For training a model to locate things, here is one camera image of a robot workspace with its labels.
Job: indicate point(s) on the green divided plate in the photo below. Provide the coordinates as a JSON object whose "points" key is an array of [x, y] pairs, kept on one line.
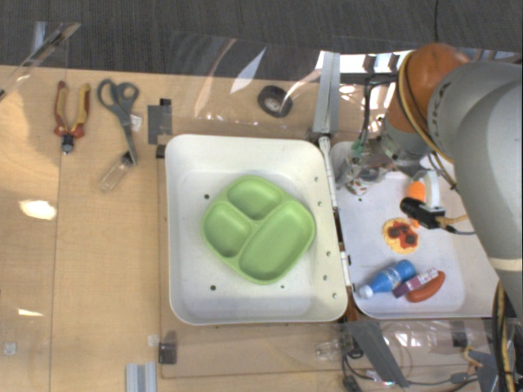
{"points": [[269, 243]]}

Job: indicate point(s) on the black cylinder on white bracket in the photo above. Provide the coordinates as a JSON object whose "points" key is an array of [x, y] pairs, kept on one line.
{"points": [[421, 210]]}

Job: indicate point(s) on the thin black and white rod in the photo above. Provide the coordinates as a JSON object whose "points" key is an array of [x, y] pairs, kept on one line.
{"points": [[332, 186]]}

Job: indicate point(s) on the clear plastic bottle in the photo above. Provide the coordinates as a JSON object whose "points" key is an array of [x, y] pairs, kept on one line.
{"points": [[333, 347]]}

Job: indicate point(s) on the blue bottle with white cap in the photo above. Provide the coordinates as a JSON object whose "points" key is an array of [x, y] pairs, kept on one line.
{"points": [[388, 279]]}

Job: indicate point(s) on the orange carrot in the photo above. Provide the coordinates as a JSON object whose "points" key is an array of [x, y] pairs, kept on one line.
{"points": [[416, 189]]}

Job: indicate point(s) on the white plastic tray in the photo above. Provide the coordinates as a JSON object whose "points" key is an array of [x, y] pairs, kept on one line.
{"points": [[441, 259], [196, 219]]}

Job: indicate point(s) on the small clear vial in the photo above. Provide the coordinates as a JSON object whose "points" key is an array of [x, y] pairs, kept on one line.
{"points": [[114, 174]]}

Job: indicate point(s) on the black tape roll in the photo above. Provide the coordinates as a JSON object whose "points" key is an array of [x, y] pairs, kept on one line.
{"points": [[282, 106]]}

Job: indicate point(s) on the round pizza slice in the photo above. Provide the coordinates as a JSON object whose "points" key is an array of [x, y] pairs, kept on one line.
{"points": [[394, 241]]}

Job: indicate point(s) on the purple carton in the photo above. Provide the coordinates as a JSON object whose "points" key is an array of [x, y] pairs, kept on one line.
{"points": [[412, 283]]}

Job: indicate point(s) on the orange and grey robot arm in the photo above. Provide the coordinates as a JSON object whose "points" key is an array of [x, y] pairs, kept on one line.
{"points": [[482, 137]]}

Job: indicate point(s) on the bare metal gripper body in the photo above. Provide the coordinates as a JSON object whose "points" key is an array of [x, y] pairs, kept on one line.
{"points": [[369, 163]]}

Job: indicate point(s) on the red sausage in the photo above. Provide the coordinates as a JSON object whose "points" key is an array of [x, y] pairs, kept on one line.
{"points": [[429, 290]]}

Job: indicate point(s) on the red and yellow pliers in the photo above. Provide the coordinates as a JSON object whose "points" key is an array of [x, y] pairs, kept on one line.
{"points": [[61, 121]]}

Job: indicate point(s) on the grey scissors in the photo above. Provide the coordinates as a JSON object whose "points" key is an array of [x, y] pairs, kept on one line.
{"points": [[122, 112]]}

